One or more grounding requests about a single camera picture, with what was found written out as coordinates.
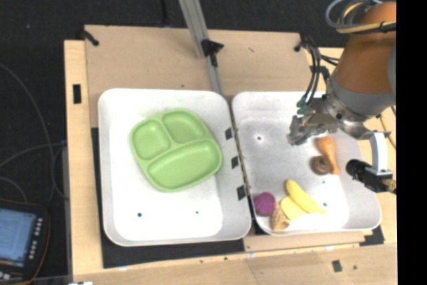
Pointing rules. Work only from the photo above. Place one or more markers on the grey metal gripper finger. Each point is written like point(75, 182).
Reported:
point(295, 130)
point(312, 135)

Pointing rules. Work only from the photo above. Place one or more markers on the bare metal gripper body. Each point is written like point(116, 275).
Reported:
point(328, 118)

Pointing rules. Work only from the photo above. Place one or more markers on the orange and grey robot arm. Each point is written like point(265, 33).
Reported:
point(367, 63)

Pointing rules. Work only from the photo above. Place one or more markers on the orange chicken drumstick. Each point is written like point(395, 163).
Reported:
point(327, 147)

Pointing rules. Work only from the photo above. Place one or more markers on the brown doughnut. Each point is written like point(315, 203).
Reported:
point(320, 166)

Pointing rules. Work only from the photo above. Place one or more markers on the white plastic tray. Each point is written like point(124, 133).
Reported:
point(277, 163)
point(166, 220)

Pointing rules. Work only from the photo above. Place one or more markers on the yellow banana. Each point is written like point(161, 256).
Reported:
point(302, 197)

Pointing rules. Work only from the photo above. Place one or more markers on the yellow slice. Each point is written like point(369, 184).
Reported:
point(290, 209)

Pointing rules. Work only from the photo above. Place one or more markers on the purple round toy food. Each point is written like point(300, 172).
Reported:
point(264, 204)

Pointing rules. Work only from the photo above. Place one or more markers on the tan bread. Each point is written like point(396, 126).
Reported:
point(278, 222)

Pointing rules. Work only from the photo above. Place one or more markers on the green divided plate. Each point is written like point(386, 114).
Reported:
point(180, 160)

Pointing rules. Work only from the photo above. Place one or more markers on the brown cardboard board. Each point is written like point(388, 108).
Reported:
point(150, 60)

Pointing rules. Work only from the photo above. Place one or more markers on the black cylinder on white bracket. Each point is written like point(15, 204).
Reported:
point(367, 173)

